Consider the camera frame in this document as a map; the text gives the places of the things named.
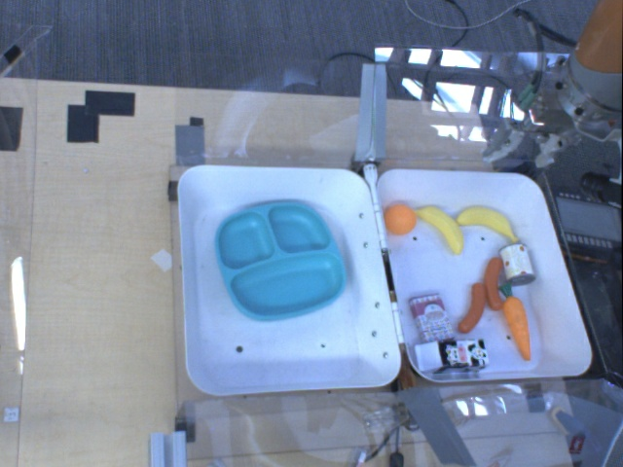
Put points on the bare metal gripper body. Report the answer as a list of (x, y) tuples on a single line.
[(579, 115)]

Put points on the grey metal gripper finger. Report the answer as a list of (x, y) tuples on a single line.
[(503, 148), (549, 148)]

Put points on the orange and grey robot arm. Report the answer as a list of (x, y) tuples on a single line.
[(603, 27)]

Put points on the yellow banana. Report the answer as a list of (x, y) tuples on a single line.
[(445, 226), (487, 217)]

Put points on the white can with orange dots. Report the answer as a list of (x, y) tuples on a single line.
[(517, 263)]

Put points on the orange ball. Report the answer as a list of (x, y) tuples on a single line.
[(400, 219)]

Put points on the orange sausage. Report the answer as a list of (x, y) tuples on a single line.
[(493, 280), (474, 309)]

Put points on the white plastic tray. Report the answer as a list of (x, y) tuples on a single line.
[(292, 358), (550, 319)]

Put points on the orange carrot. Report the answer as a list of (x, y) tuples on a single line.
[(517, 321)]

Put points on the pink patterned carton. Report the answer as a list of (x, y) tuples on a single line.
[(430, 319)]

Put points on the black and white cow carton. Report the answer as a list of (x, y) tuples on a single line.
[(457, 354)]

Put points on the blue divided plate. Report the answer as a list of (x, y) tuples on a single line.
[(280, 285)]

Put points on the black cylinder on white bracket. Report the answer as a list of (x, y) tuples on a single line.
[(599, 185)]

